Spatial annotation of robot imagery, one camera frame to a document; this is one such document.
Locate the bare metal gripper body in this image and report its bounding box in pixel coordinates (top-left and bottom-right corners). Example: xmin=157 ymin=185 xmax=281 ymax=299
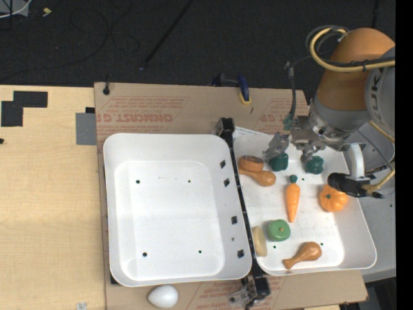
xmin=289 ymin=115 xmax=352 ymax=152

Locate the green bell pepper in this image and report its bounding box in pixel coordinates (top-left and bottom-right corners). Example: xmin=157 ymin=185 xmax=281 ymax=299
xmin=268 ymin=153 xmax=290 ymax=172

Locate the white paper label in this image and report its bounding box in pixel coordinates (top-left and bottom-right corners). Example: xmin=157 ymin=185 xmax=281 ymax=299
xmin=234 ymin=125 xmax=276 ymax=140

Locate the orange carrot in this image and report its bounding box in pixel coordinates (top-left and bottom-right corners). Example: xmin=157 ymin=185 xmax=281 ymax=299
xmin=286 ymin=174 xmax=301 ymax=224

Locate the orange pumpkin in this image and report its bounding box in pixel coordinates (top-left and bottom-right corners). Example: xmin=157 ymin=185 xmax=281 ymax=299
xmin=319 ymin=183 xmax=350 ymax=214

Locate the thin black rod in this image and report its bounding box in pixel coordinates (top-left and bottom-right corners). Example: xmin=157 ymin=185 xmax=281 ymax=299
xmin=225 ymin=130 xmax=264 ymax=281

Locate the white plastic tray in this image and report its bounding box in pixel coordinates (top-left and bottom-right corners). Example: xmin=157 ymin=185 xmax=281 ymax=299
xmin=103 ymin=132 xmax=254 ymax=288
xmin=232 ymin=130 xmax=378 ymax=277

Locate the green round vegetable slice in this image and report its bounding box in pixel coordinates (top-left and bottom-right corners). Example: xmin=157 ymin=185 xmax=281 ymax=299
xmin=266 ymin=218 xmax=292 ymax=242

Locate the brown cardboard board red print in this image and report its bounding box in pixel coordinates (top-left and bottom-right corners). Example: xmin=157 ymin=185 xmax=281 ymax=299
xmin=93 ymin=81 xmax=370 ymax=310

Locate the beige round disc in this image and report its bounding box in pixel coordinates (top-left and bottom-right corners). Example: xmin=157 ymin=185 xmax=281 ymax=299
xmin=251 ymin=225 xmax=268 ymax=258

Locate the brown chicken drumstick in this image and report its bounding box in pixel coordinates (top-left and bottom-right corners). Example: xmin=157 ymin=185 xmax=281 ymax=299
xmin=282 ymin=241 xmax=323 ymax=270

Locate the white egg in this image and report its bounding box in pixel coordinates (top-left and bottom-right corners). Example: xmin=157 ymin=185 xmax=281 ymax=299
xmin=147 ymin=284 xmax=179 ymax=309

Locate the black cylinder on white bracket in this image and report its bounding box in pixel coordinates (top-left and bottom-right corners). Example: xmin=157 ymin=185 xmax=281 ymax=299
xmin=327 ymin=142 xmax=372 ymax=199

